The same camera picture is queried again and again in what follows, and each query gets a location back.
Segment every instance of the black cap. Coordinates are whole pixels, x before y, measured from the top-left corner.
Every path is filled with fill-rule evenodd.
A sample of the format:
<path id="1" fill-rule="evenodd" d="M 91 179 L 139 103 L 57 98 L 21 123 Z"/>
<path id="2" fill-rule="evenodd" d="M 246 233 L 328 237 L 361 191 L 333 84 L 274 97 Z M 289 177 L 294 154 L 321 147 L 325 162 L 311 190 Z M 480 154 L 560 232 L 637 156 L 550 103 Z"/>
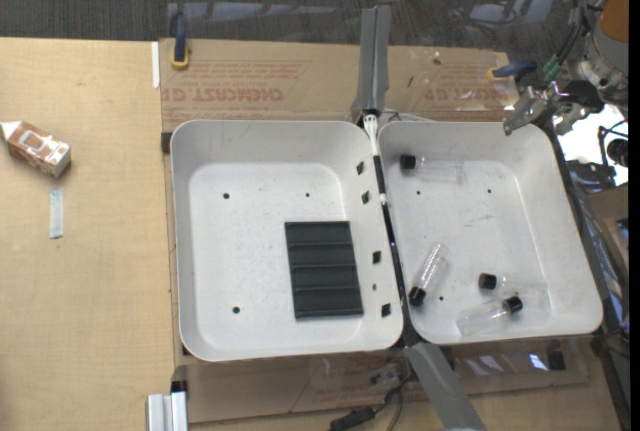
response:
<path id="1" fill-rule="evenodd" d="M 518 296 L 511 296 L 502 301 L 502 307 L 507 310 L 510 314 L 515 314 L 516 312 L 520 312 L 522 310 L 522 300 Z"/>
<path id="2" fill-rule="evenodd" d="M 478 277 L 478 287 L 492 291 L 498 286 L 498 277 L 490 273 L 481 273 Z"/>
<path id="3" fill-rule="evenodd" d="M 422 305 L 422 302 L 424 301 L 424 297 L 426 295 L 427 293 L 424 292 L 424 290 L 420 289 L 419 287 L 414 287 L 409 293 L 409 303 L 411 303 L 414 307 L 419 307 Z"/>
<path id="4" fill-rule="evenodd" d="M 416 167 L 415 155 L 401 155 L 400 156 L 400 168 L 403 170 L 413 170 Z"/>

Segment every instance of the wooden surface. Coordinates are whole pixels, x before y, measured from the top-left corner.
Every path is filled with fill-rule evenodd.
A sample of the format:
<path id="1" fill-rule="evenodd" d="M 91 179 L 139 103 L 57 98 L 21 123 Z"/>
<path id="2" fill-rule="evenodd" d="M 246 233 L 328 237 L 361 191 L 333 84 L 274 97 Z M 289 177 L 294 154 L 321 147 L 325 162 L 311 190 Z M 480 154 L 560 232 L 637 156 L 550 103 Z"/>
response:
<path id="1" fill-rule="evenodd" d="M 71 144 L 53 180 L 0 153 L 0 429 L 143 430 L 173 373 L 160 100 L 148 43 L 0 38 L 0 120 Z M 49 239 L 63 187 L 64 237 Z M 600 363 L 587 384 L 474 397 L 490 430 L 619 429 Z M 385 429 L 393 409 L 361 429 Z M 343 412 L 194 429 L 328 429 Z M 429 403 L 396 429 L 442 429 Z"/>

